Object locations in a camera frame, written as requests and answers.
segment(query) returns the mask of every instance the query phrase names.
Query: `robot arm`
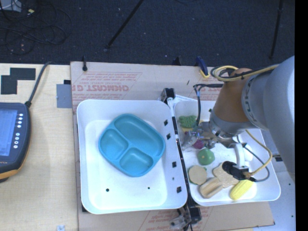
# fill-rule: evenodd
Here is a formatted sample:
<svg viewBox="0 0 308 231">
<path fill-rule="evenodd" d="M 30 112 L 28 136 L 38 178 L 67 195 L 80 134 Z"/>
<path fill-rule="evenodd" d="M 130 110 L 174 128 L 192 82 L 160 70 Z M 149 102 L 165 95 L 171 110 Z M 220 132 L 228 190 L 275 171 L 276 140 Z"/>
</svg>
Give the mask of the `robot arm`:
<svg viewBox="0 0 308 231">
<path fill-rule="evenodd" d="M 237 69 L 240 74 L 249 69 Z M 268 130 L 295 181 L 295 57 L 271 71 L 224 83 L 209 129 L 229 139 L 249 128 Z"/>
</svg>

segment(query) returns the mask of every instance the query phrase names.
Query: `blue plate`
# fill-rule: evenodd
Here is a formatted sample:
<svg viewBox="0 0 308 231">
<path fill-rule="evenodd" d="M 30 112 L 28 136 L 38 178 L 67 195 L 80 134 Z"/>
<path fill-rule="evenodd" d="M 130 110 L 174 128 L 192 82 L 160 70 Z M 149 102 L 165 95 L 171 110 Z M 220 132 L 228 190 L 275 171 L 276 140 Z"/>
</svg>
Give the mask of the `blue plate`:
<svg viewBox="0 0 308 231">
<path fill-rule="evenodd" d="M 132 114 L 115 118 L 101 134 L 98 146 L 113 166 L 131 177 L 148 173 L 166 149 L 164 138 Z"/>
</svg>

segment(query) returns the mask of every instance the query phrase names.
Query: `yellow cable loop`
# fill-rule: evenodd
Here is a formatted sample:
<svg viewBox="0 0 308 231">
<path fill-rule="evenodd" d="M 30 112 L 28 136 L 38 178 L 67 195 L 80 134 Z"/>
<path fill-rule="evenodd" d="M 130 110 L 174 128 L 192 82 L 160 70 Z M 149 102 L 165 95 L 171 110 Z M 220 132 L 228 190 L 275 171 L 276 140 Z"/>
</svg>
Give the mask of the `yellow cable loop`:
<svg viewBox="0 0 308 231">
<path fill-rule="evenodd" d="M 213 76 L 218 79 L 218 80 L 221 80 L 221 81 L 235 81 L 235 80 L 238 80 L 238 79 L 242 79 L 244 77 L 249 77 L 249 76 L 252 76 L 252 75 L 257 75 L 257 74 L 261 74 L 261 73 L 264 73 L 264 72 L 267 72 L 267 71 L 270 71 L 270 70 L 273 70 L 275 69 L 276 67 L 278 66 L 278 64 L 276 65 L 272 65 L 272 66 L 269 66 L 269 67 L 266 67 L 266 68 L 263 68 L 263 69 L 260 69 L 260 70 L 257 70 L 257 71 L 254 71 L 252 73 L 249 73 L 249 74 L 243 74 L 243 75 L 240 75 L 240 76 L 237 76 L 237 77 L 232 77 L 232 78 L 224 78 L 224 77 L 220 77 L 218 75 L 218 71 L 221 70 L 221 69 L 238 69 L 237 67 L 234 67 L 234 66 L 222 66 L 222 67 L 218 67 L 217 69 L 215 69 L 213 71 Z"/>
<path fill-rule="evenodd" d="M 265 162 L 265 164 L 263 164 L 261 167 L 259 167 L 257 170 L 255 170 L 255 171 L 253 171 L 253 172 L 248 172 L 247 174 L 246 174 L 246 176 L 249 178 L 250 176 L 252 176 L 252 175 L 254 175 L 254 174 L 256 174 L 257 172 L 259 172 L 260 170 L 262 170 L 262 169 L 264 169 L 269 163 L 270 163 L 270 161 L 272 160 L 272 158 L 273 158 L 273 154 L 272 154 L 272 152 L 271 152 L 271 150 L 268 148 L 268 147 L 266 147 L 265 145 L 263 145 L 262 143 L 260 143 L 260 141 L 258 141 L 248 130 L 245 130 L 248 134 L 249 134 L 249 136 L 254 140 L 254 141 L 256 141 L 259 145 L 261 145 L 264 149 L 266 149 L 268 152 L 269 152 L 269 159 Z"/>
</svg>

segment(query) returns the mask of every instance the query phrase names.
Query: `black floor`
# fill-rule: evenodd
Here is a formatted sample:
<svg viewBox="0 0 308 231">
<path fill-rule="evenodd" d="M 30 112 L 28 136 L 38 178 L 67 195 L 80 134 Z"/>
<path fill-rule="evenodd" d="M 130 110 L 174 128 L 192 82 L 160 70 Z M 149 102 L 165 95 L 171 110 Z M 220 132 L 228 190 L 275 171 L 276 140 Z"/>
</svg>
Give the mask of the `black floor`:
<svg viewBox="0 0 308 231">
<path fill-rule="evenodd" d="M 0 62 L 88 62 L 260 68 L 295 54 L 295 0 L 18 0 L 0 10 Z"/>
</svg>

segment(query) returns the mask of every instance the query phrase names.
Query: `device screen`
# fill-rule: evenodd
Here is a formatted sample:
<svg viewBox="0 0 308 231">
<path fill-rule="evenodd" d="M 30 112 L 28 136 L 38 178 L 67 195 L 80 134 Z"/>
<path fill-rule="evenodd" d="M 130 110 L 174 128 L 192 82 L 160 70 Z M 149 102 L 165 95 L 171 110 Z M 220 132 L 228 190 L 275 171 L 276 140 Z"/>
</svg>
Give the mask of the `device screen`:
<svg viewBox="0 0 308 231">
<path fill-rule="evenodd" d="M 9 156 L 17 110 L 0 109 L 0 156 Z"/>
</svg>

